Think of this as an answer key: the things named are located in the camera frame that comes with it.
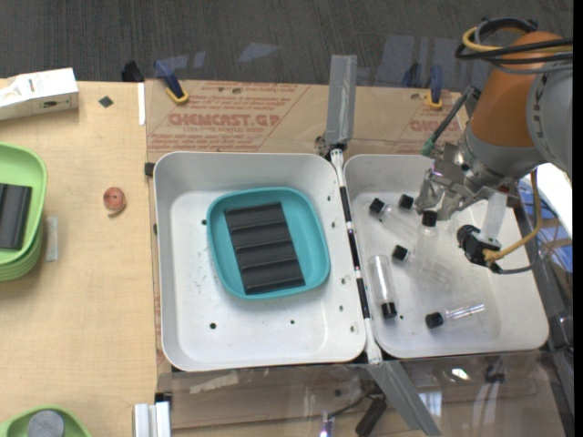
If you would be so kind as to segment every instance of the dark gray carpet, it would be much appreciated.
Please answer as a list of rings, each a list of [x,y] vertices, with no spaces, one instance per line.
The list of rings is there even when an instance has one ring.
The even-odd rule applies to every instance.
[[[484,16],[572,36],[574,0],[0,0],[0,77],[72,66],[119,81],[130,59],[153,77],[170,58],[183,79],[327,84],[331,55],[356,54],[359,85],[398,86],[416,62],[461,90],[486,77],[454,59]]]

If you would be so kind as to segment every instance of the robotic hand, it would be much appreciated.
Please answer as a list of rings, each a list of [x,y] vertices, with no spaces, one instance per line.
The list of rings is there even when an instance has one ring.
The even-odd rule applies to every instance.
[[[484,46],[480,37],[498,29],[524,34],[508,47]],[[434,164],[415,206],[421,213],[441,204],[438,219],[447,220],[487,200],[482,229],[464,226],[457,237],[470,261],[490,267],[503,257],[496,238],[506,206],[518,199],[518,181],[530,173],[534,188],[537,166],[549,162],[572,182],[573,39],[537,31],[532,22],[499,18],[470,29],[463,40],[456,57],[484,59],[495,70],[458,143],[434,147],[447,124],[428,140],[422,153]],[[467,48],[475,52],[464,54]],[[469,87],[457,107],[475,91]]]

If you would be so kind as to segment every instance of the glass vial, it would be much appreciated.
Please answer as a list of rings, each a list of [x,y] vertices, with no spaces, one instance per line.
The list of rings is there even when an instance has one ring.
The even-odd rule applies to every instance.
[[[374,302],[381,306],[385,319],[392,319],[397,315],[397,308],[389,258],[384,255],[372,256],[368,259],[367,271],[373,287]]]
[[[412,240],[416,228],[414,220],[412,220],[414,216],[411,210],[413,204],[414,199],[403,194],[397,206],[376,198],[369,209],[387,229],[404,239]]]
[[[427,314],[425,324],[429,329],[435,329],[450,322],[460,323],[461,320],[468,320],[485,310],[486,305],[481,300],[467,300]]]
[[[437,212],[426,210],[417,229],[413,251],[413,269],[418,273],[431,273],[437,259]]]

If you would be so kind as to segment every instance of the teal tray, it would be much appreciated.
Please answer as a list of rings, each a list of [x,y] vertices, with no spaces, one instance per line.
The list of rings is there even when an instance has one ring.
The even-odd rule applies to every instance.
[[[266,293],[246,294],[224,211],[228,208],[271,202],[281,202],[305,285]],[[322,225],[310,200],[296,189],[253,188],[225,194],[210,204],[207,212],[207,231],[217,275],[225,289],[236,297],[245,300],[268,300],[291,296],[313,290],[328,279],[330,255]]]

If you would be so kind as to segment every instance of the black cap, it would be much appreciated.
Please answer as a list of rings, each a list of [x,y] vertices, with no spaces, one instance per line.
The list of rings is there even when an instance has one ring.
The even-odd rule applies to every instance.
[[[444,325],[444,318],[439,312],[432,312],[425,316],[425,323],[427,324],[427,327],[434,329],[435,327]]]
[[[437,223],[437,212],[434,210],[425,210],[421,223],[423,223],[426,227],[434,227]]]
[[[380,214],[383,212],[384,202],[382,202],[379,198],[375,198],[369,209],[374,212],[375,214]]]
[[[406,194],[402,194],[401,198],[399,199],[399,207],[400,208],[413,208],[414,199],[411,196]]]
[[[409,249],[397,244],[393,249],[393,258],[404,261],[409,253]]]
[[[397,315],[397,308],[393,302],[384,302],[381,304],[381,309],[383,310],[383,317],[385,319],[392,319]]]

